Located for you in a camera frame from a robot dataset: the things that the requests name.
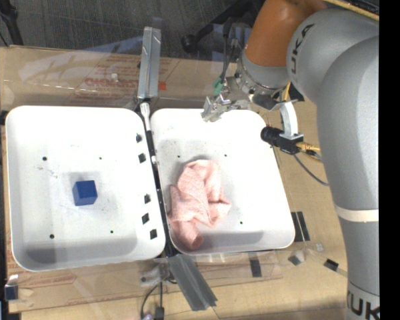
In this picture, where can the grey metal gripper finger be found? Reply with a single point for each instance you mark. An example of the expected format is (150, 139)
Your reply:
(221, 108)
(208, 109)

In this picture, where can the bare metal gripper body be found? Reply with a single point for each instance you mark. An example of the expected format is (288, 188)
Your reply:
(245, 93)

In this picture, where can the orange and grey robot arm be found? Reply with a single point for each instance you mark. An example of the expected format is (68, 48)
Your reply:
(346, 88)

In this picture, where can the white plastic tray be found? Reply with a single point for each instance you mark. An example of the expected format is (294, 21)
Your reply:
(80, 232)
(253, 185)

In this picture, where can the pink cloth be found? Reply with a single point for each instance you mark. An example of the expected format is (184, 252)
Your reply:
(200, 195)

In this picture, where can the brown cardboard board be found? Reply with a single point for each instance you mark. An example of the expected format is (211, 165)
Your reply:
(70, 75)

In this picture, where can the blue cube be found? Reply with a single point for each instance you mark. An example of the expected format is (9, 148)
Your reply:
(84, 192)

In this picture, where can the black cylinder on white bracket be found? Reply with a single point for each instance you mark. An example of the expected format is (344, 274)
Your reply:
(283, 135)

